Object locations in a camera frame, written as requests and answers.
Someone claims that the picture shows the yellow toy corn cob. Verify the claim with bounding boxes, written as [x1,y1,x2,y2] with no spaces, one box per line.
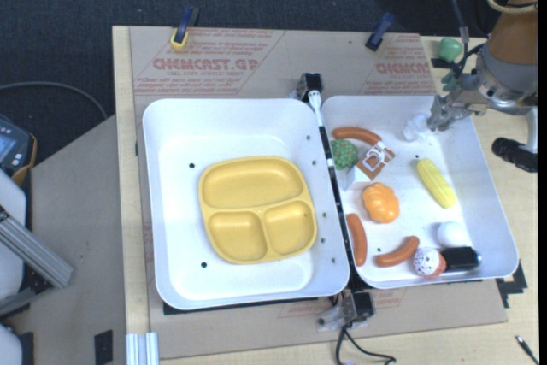
[416,157,457,209]

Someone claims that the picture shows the green toy broccoli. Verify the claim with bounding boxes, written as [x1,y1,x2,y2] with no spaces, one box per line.
[329,138,359,171]

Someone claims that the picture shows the white plastic tray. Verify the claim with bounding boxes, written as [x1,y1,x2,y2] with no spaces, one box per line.
[320,95,521,290]
[142,97,351,310]

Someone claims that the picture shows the orange toy sausage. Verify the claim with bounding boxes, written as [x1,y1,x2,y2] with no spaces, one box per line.
[332,126,383,147]
[375,235,421,268]
[344,212,368,268]

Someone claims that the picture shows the white toy egg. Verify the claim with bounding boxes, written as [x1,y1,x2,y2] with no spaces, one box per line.
[436,221,468,248]

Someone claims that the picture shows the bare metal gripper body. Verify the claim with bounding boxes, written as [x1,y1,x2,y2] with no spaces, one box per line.
[444,72,538,117]

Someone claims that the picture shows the white sprinkled toy ice cream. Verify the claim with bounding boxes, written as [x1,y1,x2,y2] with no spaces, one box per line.
[412,247,448,278]

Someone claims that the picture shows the black cylinder on white bracket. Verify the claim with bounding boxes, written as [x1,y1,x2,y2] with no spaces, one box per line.
[491,104,538,174]

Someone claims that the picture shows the yellow divided plate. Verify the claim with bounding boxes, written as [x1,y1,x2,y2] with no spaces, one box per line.
[197,156,318,265]

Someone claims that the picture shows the green toy pepper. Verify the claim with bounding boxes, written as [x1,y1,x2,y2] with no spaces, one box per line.
[437,37,465,62]

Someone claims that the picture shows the orange and white carton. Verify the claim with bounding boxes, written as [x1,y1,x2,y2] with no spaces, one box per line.
[339,140,397,191]

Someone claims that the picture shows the black block with thin wires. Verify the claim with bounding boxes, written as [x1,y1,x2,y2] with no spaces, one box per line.
[318,290,377,331]
[293,72,323,100]

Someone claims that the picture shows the brown cardboard board red print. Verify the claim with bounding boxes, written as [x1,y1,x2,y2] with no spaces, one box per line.
[127,26,509,360]

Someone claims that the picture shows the thin black and white rod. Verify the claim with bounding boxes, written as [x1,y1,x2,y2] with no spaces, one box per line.
[308,91,356,270]

